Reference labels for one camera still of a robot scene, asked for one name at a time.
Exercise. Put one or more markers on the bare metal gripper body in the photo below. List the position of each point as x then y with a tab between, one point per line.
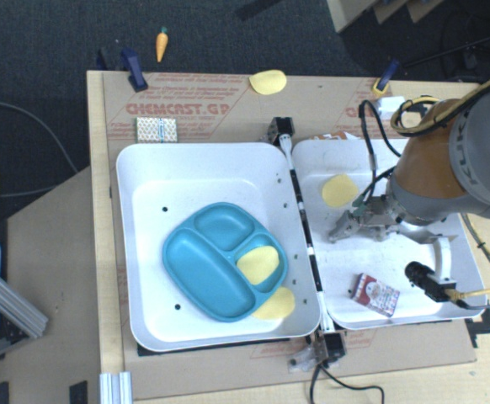
379	215

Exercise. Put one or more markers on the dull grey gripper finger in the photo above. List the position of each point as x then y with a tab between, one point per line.
341	227
380	234

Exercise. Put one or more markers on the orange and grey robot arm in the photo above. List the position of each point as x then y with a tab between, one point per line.
447	171

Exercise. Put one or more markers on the thin black and white rod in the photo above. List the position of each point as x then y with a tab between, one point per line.
308	234

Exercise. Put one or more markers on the white plastic tray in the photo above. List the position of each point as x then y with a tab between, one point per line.
354	259
165	175

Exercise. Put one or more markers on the yellow potato chip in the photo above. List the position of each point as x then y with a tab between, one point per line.
268	81
258	264
338	191
278	306

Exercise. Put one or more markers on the red and white carton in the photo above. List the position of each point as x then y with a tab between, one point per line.
375	295

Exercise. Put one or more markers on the orange and white packet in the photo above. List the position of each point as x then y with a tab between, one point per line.
333	135

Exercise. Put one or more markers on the blue divided plate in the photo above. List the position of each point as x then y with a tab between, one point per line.
205	263

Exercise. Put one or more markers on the brown cardboard board red print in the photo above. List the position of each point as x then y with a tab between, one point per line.
228	107

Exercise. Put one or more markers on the white patterned packet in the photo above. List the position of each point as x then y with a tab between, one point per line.
156	129

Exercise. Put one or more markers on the orange toy carrot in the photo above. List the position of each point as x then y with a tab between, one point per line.
161	45

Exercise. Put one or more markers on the black cylinder on white bracket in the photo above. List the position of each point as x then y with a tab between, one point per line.
428	282

